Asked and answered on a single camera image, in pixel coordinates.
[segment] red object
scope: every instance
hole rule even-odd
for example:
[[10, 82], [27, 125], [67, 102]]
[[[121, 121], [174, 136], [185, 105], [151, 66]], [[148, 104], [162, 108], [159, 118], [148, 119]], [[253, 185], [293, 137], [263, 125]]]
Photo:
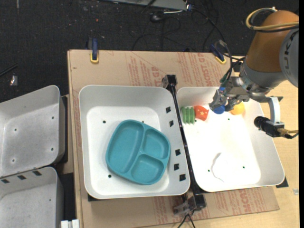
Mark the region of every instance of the red object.
[[207, 110], [205, 107], [201, 105], [196, 105], [193, 108], [195, 112], [195, 118], [201, 119], [203, 121], [207, 119], [209, 110]]

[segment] white plastic tray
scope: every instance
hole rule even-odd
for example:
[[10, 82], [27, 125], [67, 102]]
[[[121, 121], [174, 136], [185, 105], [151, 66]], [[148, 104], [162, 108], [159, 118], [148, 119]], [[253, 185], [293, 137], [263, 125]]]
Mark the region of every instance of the white plastic tray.
[[[79, 105], [85, 188], [92, 197], [181, 195], [189, 189], [186, 155], [169, 91], [161, 87], [88, 85], [79, 93]], [[106, 165], [105, 154], [112, 134], [121, 121], [130, 119], [144, 121], [170, 141], [166, 171], [155, 184], [136, 184], [110, 172]]]
[[[179, 108], [209, 103], [217, 87], [185, 87], [177, 92]], [[285, 178], [273, 139], [254, 125], [263, 116], [260, 104], [250, 100], [245, 112], [215, 114], [206, 121], [184, 124], [190, 159], [197, 184], [215, 192], [278, 185]]]
[[63, 192], [52, 167], [0, 179], [0, 227], [59, 228]]
[[0, 177], [58, 162], [65, 152], [65, 108], [51, 85], [0, 104]]

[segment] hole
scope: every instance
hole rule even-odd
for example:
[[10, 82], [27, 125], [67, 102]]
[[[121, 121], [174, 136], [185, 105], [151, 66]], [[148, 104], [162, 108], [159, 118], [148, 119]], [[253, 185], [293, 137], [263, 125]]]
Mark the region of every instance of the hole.
[[178, 149], [178, 150], [175, 150], [175, 155], [178, 156], [181, 154], [181, 151]]
[[180, 181], [186, 180], [186, 174], [180, 175]]
[[34, 173], [36, 176], [42, 176], [42, 174], [41, 174], [39, 171], [33, 171], [33, 173]]
[[6, 180], [6, 179], [3, 179], [3, 180], [1, 180], [3, 183], [9, 183], [9, 180]]
[[18, 178], [19, 178], [20, 180], [26, 179], [26, 177], [25, 177], [25, 176], [22, 176], [22, 175], [18, 176]]
[[180, 168], [180, 164], [174, 164], [174, 170], [178, 170]]

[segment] cardboard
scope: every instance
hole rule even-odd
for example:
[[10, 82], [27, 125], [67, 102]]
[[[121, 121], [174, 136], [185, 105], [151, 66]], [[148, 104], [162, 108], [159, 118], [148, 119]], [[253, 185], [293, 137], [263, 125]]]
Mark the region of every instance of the cardboard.
[[[162, 78], [166, 74], [176, 75], [177, 88], [218, 86], [219, 79], [226, 73], [229, 64], [220, 64], [211, 53], [131, 51], [99, 51], [98, 64], [92, 64], [89, 54], [89, 50], [70, 50], [67, 55], [76, 215], [77, 219], [80, 220], [80, 226], [82, 228], [135, 228], [180, 223], [183, 217], [175, 216], [173, 207], [182, 203], [181, 197], [89, 200], [84, 186], [78, 94], [81, 88], [86, 85], [161, 86]], [[292, 147], [295, 152], [295, 144], [292, 144]], [[192, 219], [211, 220], [210, 222], [218, 223], [222, 227], [231, 227], [231, 224], [235, 226], [235, 222], [239, 222], [240, 219], [233, 220], [230, 225], [226, 226], [226, 222], [219, 223], [219, 221], [212, 221], [212, 218], [279, 210], [275, 195], [277, 191], [274, 189], [273, 187], [263, 187], [207, 193], [205, 194], [207, 207], [195, 212]], [[297, 215], [298, 200], [293, 201], [295, 203], [289, 215], [296, 216], [296, 219], [286, 221], [287, 226], [291, 224], [290, 222], [295, 225], [299, 223], [297, 219], [299, 217]], [[273, 220], [281, 216], [282, 213], [277, 213], [270, 219]], [[267, 220], [267, 217], [263, 216], [261, 222]], [[254, 218], [243, 218], [243, 220], [245, 220], [244, 225], [247, 227], [255, 227]], [[285, 219], [281, 218], [277, 223], [284, 224], [284, 222]]]

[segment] green object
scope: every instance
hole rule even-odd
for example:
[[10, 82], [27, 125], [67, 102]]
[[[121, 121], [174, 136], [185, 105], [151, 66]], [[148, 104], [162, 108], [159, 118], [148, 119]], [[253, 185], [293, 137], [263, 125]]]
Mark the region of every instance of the green object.
[[182, 107], [181, 108], [182, 121], [185, 124], [193, 124], [195, 121], [195, 112], [193, 107]]

